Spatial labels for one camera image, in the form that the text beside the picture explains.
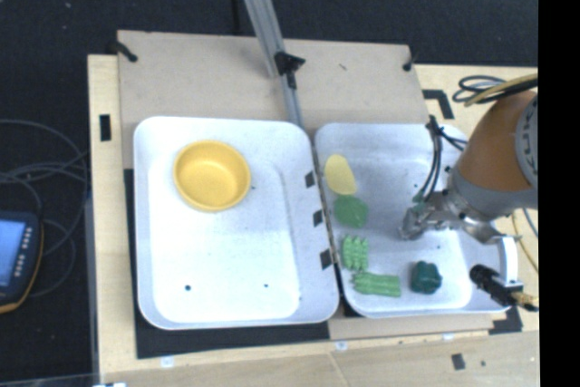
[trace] dark green object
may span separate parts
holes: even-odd
[[[434,294],[441,287],[442,280],[437,266],[420,261],[411,272],[411,290],[420,294]]]
[[[401,284],[398,276],[358,273],[353,278],[354,290],[361,294],[384,296],[401,296]]]
[[[343,240],[343,266],[351,271],[366,271],[369,266],[369,242],[360,237],[346,236]]]
[[[334,216],[343,225],[360,228],[366,224],[369,207],[352,195],[341,195],[334,201]]]

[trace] black bracket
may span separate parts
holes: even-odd
[[[288,81],[288,87],[291,89],[296,89],[296,78],[295,72],[305,64],[306,60],[304,58],[295,57],[290,53],[277,52],[274,55],[275,66],[278,69],[278,74],[280,76],[286,75]]]

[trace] black fabric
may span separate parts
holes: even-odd
[[[228,329],[197,329],[165,331],[151,325],[141,313],[137,302],[135,266],[135,203],[134,171],[124,170],[125,198],[127,201],[127,229],[129,231],[135,334],[139,358],[169,354],[192,353],[225,348],[240,348],[281,343],[299,343],[328,340],[328,323],[273,325]]]
[[[417,63],[537,66],[538,0],[275,0],[275,8],[286,38],[408,44]],[[109,52],[120,29],[252,34],[243,6],[238,27],[234,19],[230,0],[0,0],[0,118],[47,124],[87,150],[88,54]],[[57,150],[1,137],[1,169]],[[64,222],[75,188],[65,179],[45,186]],[[0,206],[16,195],[0,192]],[[0,382],[92,368],[83,231],[74,238],[74,273],[58,292],[0,315]],[[43,279],[66,260],[55,257]]]

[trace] handheld device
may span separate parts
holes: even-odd
[[[34,213],[0,210],[0,314],[18,308],[30,293],[43,241]]]

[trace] yellow plate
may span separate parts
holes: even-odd
[[[342,155],[328,157],[324,165],[324,176],[330,190],[339,195],[352,195],[357,190],[353,171]]]
[[[181,196],[204,211],[239,203],[250,188],[250,169],[236,149],[217,140],[193,142],[178,153],[173,180]]]

